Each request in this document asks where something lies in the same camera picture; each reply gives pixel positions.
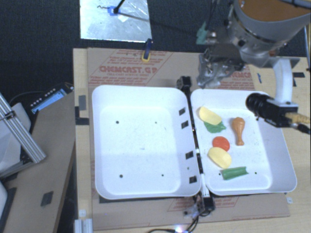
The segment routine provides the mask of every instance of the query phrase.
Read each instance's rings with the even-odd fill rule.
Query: green pepper
[[[222,170],[222,174],[223,174],[224,180],[230,180],[230,179],[236,178],[238,176],[248,174],[248,172],[246,172],[245,166],[241,166],[241,167],[224,169],[224,170]]]

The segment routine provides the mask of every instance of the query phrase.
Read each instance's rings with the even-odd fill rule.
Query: brown drumstick
[[[236,117],[235,119],[233,119],[232,121],[232,128],[235,131],[235,133],[237,134],[237,145],[238,146],[243,146],[244,142],[242,140],[242,132],[244,130],[244,126],[245,126],[245,121],[243,118],[241,117]]]

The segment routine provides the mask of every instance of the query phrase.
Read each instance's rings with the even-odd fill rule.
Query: silver sheet
[[[121,0],[80,0],[82,39],[145,42],[152,39],[147,0],[125,0],[119,14],[108,7]]]

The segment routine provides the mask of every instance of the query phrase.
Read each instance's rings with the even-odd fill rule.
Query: dark floor
[[[208,0],[147,0],[153,49],[203,52],[196,32],[207,17]],[[210,28],[222,26],[229,2],[221,0]],[[80,39],[79,0],[0,0],[0,92],[7,100],[27,91],[73,83],[72,49],[101,47],[141,49],[143,44]],[[300,32],[283,56],[305,56]],[[59,233],[72,232],[75,174],[71,175]]]

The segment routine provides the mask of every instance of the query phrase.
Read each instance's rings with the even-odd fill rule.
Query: white tray
[[[198,193],[201,181],[188,104],[180,90],[103,85],[94,90],[92,104],[95,185],[102,197]],[[189,152],[193,157],[186,159]]]
[[[289,192],[296,176],[281,129],[256,121],[245,106],[251,92],[196,90],[194,121],[204,170],[201,184],[186,96],[178,89],[102,85],[92,95],[95,185],[111,200],[192,196],[201,185],[216,195]],[[219,114],[226,130],[209,133],[197,116],[201,106]],[[231,120],[243,117],[244,146],[235,145]],[[212,140],[226,137],[230,167],[249,174],[223,180],[208,157]]]
[[[216,195],[290,192],[297,185],[282,129],[264,122],[262,118],[256,120],[245,105],[246,98],[251,93],[253,91],[204,89],[195,90],[191,95],[205,182],[208,189]],[[208,132],[197,114],[201,106],[220,115],[226,130],[220,133]],[[244,146],[236,145],[236,136],[231,127],[231,122],[236,117],[245,120],[242,133]],[[224,136],[230,143],[230,168],[246,166],[249,174],[223,180],[221,168],[207,156],[212,140],[217,136]]]

